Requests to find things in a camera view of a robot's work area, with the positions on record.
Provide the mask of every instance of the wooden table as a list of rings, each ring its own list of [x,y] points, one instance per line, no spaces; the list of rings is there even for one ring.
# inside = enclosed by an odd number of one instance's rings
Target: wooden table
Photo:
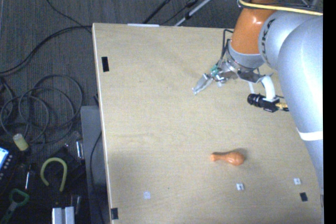
[[[317,177],[290,113],[249,105],[239,79],[193,94],[222,40],[218,28],[93,25],[111,223],[320,223]],[[210,160],[232,150],[242,165]]]

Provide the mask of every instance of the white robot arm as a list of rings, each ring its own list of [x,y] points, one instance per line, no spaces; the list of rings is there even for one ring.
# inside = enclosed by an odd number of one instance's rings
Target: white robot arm
[[[231,78],[261,82],[266,97],[250,94],[248,102],[275,112],[281,106],[271,79],[254,70],[264,63],[277,70],[288,110],[317,173],[324,222],[323,14],[283,8],[274,0],[238,0],[238,3],[242,3],[244,9],[232,38],[223,44],[220,60],[210,73],[201,77],[193,92],[197,94],[212,81],[221,86]]]

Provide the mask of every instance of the device screen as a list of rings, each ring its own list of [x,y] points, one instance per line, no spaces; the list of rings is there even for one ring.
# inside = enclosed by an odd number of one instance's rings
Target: device screen
[[[4,148],[0,147],[0,170],[7,158],[8,153],[9,153],[8,150],[5,150]]]

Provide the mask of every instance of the black device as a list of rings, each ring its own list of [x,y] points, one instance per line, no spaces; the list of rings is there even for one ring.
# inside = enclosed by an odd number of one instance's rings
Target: black device
[[[14,144],[0,140],[0,193],[10,183],[19,157],[20,152]]]

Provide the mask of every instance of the gray floor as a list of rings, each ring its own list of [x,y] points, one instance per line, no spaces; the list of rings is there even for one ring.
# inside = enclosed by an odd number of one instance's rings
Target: gray floor
[[[143,23],[163,1],[50,0],[59,11],[71,16],[82,25],[92,25],[95,22]],[[183,8],[187,1],[171,0],[149,23],[163,24]],[[302,4],[300,0],[277,1]],[[319,8],[323,8],[323,0],[319,1],[318,4]],[[234,28],[240,11],[236,0],[211,0],[181,26]],[[186,12],[187,10],[184,10],[164,25],[175,25]],[[16,96],[21,96],[31,89],[39,79],[52,74],[60,74],[69,76],[79,83],[83,94],[81,103],[79,92],[67,78],[52,77],[47,79],[43,85],[57,88],[66,93],[74,103],[76,111],[79,111],[81,105],[95,105],[94,96],[97,93],[97,86],[92,35],[83,28],[74,29],[46,41],[21,68],[3,73],[3,71],[24,60],[47,37],[72,26],[78,26],[78,24],[65,16],[61,16],[48,5],[46,0],[4,0],[0,36],[0,76],[5,79]],[[2,93],[2,95],[5,101],[9,99],[6,93]],[[44,92],[41,95],[53,111],[52,120],[54,123],[58,120],[63,122],[62,119],[66,121],[71,117],[70,106],[65,102],[63,95],[55,91]],[[40,106],[36,108],[36,111],[38,112],[36,112],[36,119],[34,120],[43,122],[46,117],[45,110]],[[11,131],[18,132],[19,130],[14,128]],[[71,134],[73,131],[81,131],[79,120],[75,122],[69,133]],[[0,134],[0,138],[8,139],[8,135],[1,129]],[[48,139],[62,137],[63,134],[63,130],[52,132]],[[36,134],[32,131],[29,137],[33,138],[34,135]],[[58,143],[45,146],[43,152],[32,157],[29,161],[37,163],[39,167],[46,158],[60,149],[65,141],[68,142],[68,140],[61,140]],[[37,196],[37,199],[44,200],[46,198]],[[52,204],[60,199],[63,199],[63,197],[59,195],[49,196],[49,201],[51,200]]]

